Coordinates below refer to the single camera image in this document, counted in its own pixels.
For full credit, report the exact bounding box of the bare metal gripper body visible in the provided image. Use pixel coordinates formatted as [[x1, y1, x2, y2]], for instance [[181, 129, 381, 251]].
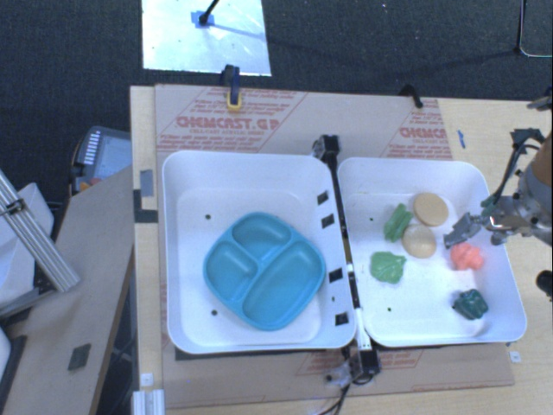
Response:
[[484, 191, 553, 246]]

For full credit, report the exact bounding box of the orange toy carrot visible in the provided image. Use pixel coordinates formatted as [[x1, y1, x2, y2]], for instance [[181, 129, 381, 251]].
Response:
[[449, 241, 485, 272]]

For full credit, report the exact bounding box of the tan round biscuit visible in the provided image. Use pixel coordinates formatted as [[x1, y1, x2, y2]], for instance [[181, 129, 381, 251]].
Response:
[[412, 192, 450, 228]]

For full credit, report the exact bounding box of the beige round bread bun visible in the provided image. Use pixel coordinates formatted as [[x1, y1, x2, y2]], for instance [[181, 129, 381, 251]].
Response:
[[401, 224, 438, 259]]

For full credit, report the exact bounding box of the light green pea pod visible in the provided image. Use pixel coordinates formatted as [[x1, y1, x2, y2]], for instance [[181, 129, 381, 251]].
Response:
[[383, 202, 414, 244]]

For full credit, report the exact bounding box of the dark green bell pepper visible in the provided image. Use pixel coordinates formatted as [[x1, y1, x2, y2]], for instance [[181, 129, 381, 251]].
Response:
[[451, 288, 490, 321]]

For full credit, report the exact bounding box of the light green lettuce leaf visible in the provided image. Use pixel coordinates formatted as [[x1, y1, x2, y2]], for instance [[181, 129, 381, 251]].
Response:
[[369, 251, 408, 284]]

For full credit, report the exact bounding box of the white plastic tray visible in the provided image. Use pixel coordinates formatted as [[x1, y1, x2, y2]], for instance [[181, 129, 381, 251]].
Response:
[[336, 156, 529, 349], [161, 150, 359, 356]]

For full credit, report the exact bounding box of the thin black and white rod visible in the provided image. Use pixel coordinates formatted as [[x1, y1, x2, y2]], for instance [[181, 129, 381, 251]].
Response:
[[327, 152, 372, 350]]

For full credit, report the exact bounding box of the blue divided plate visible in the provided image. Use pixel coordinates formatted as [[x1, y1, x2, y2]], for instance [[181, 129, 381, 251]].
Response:
[[202, 211, 327, 333]]

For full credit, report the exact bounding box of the brown cardboard board red print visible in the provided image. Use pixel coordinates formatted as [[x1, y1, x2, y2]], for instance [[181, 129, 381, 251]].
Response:
[[154, 83, 517, 411]]

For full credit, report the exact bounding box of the black block with thin wires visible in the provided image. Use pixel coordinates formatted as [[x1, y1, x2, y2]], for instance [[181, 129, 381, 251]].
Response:
[[312, 134, 341, 161], [344, 347, 384, 385]]

